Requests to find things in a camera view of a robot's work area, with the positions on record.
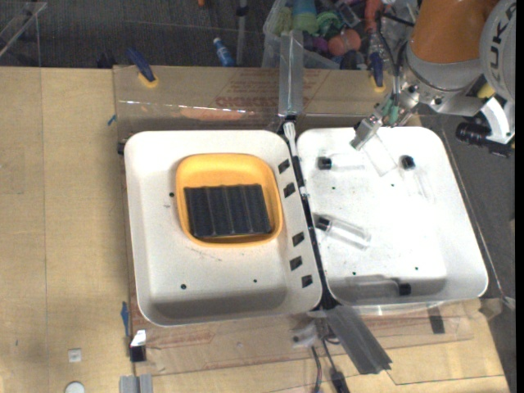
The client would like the clear plastic bottle black cap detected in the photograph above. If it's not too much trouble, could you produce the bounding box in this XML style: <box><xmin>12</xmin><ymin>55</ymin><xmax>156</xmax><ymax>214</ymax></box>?
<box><xmin>346</xmin><ymin>273</ymin><xmax>413</xmax><ymax>297</ymax></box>
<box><xmin>399</xmin><ymin>154</ymin><xmax>434</xmax><ymax>201</ymax></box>
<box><xmin>316</xmin><ymin>156</ymin><xmax>366</xmax><ymax>173</ymax></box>
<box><xmin>314</xmin><ymin>215</ymin><xmax>373</xmax><ymax>251</ymax></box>

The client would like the small black and white box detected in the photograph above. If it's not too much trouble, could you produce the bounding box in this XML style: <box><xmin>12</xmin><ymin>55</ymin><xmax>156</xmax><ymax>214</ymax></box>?
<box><xmin>129</xmin><ymin>329</ymin><xmax>148</xmax><ymax>364</ymax></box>

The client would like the black cylinder on white bracket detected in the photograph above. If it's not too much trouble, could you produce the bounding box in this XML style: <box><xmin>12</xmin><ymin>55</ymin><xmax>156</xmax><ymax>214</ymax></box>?
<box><xmin>454</xmin><ymin>95</ymin><xmax>516</xmax><ymax>159</ymax></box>

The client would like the blue bottle white cap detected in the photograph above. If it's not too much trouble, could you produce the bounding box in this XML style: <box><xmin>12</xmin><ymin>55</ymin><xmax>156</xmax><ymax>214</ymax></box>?
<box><xmin>212</xmin><ymin>36</ymin><xmax>236</xmax><ymax>68</ymax></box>

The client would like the white plastic tray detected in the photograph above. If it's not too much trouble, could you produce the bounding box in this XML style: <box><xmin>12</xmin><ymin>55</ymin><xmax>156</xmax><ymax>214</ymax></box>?
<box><xmin>123</xmin><ymin>129</ymin><xmax>323</xmax><ymax>328</ymax></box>
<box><xmin>295</xmin><ymin>125</ymin><xmax>490</xmax><ymax>307</ymax></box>

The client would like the yellow plate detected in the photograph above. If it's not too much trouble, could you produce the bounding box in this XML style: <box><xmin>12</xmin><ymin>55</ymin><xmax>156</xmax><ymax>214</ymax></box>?
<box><xmin>174</xmin><ymin>152</ymin><xmax>284</xmax><ymax>249</ymax></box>

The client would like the black ribbed rectangular pad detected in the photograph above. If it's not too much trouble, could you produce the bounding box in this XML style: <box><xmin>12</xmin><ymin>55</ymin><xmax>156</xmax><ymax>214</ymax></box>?
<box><xmin>183</xmin><ymin>183</ymin><xmax>274</xmax><ymax>239</ymax></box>

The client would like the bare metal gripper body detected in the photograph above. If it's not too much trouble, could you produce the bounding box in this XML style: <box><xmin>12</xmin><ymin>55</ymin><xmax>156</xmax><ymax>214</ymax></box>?
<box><xmin>370</xmin><ymin>82</ymin><xmax>423</xmax><ymax>129</ymax></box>

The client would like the clear plastic storage bin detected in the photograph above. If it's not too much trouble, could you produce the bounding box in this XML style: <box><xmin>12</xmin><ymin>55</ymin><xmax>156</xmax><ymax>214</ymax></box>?
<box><xmin>261</xmin><ymin>0</ymin><xmax>427</xmax><ymax>71</ymax></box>

